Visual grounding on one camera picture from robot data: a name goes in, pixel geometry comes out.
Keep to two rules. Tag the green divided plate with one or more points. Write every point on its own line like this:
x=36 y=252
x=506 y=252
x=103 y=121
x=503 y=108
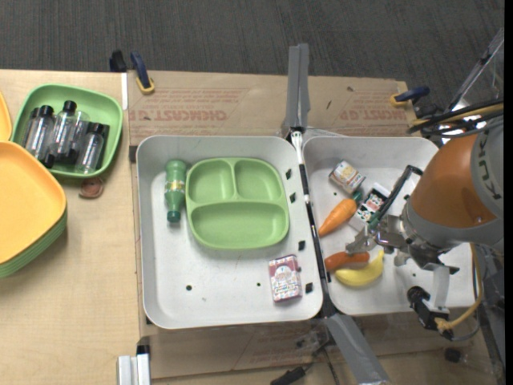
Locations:
x=240 y=223

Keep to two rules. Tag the black cylinder on white bracket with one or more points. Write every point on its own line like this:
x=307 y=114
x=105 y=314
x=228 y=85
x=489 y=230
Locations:
x=425 y=305

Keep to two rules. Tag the white and orange carton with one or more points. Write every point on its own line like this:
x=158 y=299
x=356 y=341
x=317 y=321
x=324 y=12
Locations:
x=346 y=176

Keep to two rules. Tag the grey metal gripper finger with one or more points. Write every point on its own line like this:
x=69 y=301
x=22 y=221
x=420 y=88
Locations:
x=369 y=235
x=354 y=247

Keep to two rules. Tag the green plastic bottle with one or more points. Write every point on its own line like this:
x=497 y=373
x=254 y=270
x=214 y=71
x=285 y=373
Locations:
x=175 y=187

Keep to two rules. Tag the clear plastic bottle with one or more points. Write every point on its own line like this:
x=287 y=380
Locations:
x=81 y=120
x=39 y=134
x=63 y=128
x=90 y=152

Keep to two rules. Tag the yellow plate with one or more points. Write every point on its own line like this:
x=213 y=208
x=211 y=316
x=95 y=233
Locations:
x=28 y=199
x=4 y=118

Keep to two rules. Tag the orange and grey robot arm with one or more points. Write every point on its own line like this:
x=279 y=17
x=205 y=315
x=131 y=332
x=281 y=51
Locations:
x=449 y=191

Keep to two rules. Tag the yellow banana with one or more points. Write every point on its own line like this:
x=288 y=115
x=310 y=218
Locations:
x=360 y=277

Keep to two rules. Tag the orange carrot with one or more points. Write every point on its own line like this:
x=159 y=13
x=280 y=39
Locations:
x=338 y=215

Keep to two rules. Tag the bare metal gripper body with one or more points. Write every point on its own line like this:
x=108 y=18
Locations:
x=394 y=231

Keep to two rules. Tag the brown cardboard board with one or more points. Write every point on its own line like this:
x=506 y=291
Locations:
x=248 y=106

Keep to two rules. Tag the pink carton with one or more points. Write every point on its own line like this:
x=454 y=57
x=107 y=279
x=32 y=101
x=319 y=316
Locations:
x=285 y=279

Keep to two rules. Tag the orange sausage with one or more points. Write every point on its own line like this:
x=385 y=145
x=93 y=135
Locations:
x=344 y=260

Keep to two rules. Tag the green square plate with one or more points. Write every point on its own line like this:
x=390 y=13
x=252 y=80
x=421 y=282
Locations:
x=104 y=110

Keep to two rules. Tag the white and black carton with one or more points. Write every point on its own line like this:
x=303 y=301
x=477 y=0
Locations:
x=370 y=207

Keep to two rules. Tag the white plastic tray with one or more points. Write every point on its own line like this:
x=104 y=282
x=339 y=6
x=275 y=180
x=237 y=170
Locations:
x=224 y=287
x=384 y=155

